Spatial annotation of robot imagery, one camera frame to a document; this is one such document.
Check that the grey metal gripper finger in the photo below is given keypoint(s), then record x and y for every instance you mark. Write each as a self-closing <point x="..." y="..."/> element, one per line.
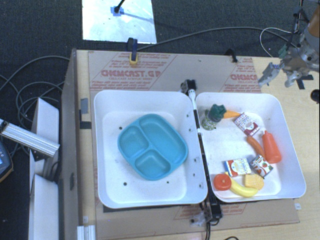
<point x="293" y="78"/>
<point x="269" y="73"/>

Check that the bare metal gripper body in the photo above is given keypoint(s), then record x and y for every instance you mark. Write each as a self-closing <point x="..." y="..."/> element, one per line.
<point x="297" y="60"/>

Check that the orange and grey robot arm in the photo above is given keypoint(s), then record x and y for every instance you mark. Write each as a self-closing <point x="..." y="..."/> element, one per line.
<point x="315" y="21"/>

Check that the red and white carton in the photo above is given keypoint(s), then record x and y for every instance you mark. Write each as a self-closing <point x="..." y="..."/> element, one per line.
<point x="246" y="124"/>

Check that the orange carrot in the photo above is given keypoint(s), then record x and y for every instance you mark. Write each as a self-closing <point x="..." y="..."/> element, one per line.
<point x="231" y="114"/>

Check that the dark green broccoli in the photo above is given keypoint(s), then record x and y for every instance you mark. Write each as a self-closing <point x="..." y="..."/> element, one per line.
<point x="217" y="110"/>

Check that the brown cardboard board, red print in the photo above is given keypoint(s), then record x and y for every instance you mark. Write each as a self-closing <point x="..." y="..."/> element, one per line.
<point x="200" y="69"/>

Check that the orange bottle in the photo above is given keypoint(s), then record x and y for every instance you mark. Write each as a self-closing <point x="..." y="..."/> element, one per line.
<point x="271" y="147"/>

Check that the orange sausage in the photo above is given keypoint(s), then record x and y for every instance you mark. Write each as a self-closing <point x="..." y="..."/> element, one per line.
<point x="255" y="146"/>

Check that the white plastic tray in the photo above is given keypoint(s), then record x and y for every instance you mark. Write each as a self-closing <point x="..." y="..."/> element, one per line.
<point x="225" y="144"/>
<point x="110" y="179"/>

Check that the thin black and white rod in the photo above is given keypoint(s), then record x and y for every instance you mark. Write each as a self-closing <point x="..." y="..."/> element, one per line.
<point x="199" y="131"/>

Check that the white carton with strawberry print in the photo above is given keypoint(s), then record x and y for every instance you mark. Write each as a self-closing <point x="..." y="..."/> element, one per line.
<point x="262" y="166"/>

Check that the white and orange carton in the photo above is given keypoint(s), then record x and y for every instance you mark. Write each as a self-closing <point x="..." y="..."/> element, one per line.
<point x="237" y="167"/>

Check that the yellow biscuit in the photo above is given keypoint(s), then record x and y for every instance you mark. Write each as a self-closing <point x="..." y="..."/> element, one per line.
<point x="254" y="181"/>

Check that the orange doughnut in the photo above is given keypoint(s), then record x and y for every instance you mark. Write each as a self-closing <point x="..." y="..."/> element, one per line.
<point x="222" y="182"/>

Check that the yellow banana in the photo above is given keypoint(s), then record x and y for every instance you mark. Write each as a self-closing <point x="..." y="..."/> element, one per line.
<point x="242" y="191"/>

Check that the blue divided plate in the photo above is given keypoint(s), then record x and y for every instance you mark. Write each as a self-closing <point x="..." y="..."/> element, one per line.
<point x="160" y="136"/>

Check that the black cylinder on white bracket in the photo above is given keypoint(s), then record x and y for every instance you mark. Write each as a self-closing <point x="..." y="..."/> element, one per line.
<point x="316" y="95"/>

